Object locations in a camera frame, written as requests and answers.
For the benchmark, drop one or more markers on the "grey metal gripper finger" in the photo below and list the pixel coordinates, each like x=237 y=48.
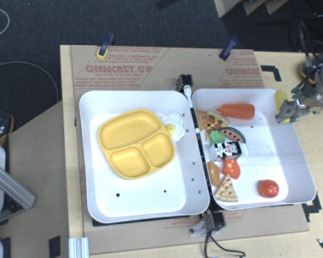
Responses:
x=303 y=112
x=285 y=111

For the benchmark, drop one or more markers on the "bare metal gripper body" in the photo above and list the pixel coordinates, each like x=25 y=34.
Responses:
x=321 y=97

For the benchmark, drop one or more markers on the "yellow corn cob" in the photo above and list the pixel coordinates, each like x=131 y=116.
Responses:
x=280 y=99

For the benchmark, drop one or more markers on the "white plastic tray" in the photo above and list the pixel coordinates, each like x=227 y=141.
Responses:
x=269 y=154
x=140 y=197

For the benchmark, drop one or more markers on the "orange bottle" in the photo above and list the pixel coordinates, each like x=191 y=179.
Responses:
x=238 y=111

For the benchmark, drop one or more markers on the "watermelon slice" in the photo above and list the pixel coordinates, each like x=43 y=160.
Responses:
x=234 y=134

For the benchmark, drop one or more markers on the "white carton with cow print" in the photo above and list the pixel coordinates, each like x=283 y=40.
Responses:
x=226 y=149

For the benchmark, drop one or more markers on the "pizza slice with toppings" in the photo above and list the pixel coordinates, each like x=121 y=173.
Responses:
x=214 y=121

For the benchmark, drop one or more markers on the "green leaf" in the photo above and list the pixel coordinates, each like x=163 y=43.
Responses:
x=216 y=137

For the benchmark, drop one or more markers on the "red packet with yellow star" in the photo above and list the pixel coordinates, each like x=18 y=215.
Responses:
x=231 y=168

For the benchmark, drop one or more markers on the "red tomato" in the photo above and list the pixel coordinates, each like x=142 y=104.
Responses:
x=269 y=188

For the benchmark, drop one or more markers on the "orange waffle piece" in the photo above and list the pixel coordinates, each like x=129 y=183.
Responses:
x=201 y=120

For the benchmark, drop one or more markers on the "thin black and white rod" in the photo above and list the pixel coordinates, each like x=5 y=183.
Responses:
x=196 y=122

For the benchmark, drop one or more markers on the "orange bread piece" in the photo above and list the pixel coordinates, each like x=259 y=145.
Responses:
x=214 y=173

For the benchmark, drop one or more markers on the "pizza slice with red stripes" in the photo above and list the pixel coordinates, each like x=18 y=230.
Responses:
x=226 y=191

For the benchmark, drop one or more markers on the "white fried egg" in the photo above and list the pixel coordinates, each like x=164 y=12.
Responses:
x=177 y=121

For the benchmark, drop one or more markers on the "brown cardboard board red print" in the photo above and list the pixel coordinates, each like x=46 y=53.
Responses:
x=150 y=63

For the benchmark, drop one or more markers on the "yellow divided plate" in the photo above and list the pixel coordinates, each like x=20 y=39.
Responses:
x=129 y=133

